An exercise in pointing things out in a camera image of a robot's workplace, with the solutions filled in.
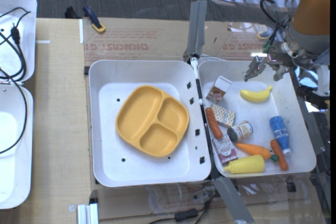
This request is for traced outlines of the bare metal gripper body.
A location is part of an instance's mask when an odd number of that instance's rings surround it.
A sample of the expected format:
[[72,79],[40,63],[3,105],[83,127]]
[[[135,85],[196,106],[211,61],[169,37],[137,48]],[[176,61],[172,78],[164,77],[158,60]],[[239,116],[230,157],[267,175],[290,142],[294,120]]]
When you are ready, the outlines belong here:
[[319,58],[319,43],[315,40],[294,40],[267,42],[266,63],[289,68],[311,68]]

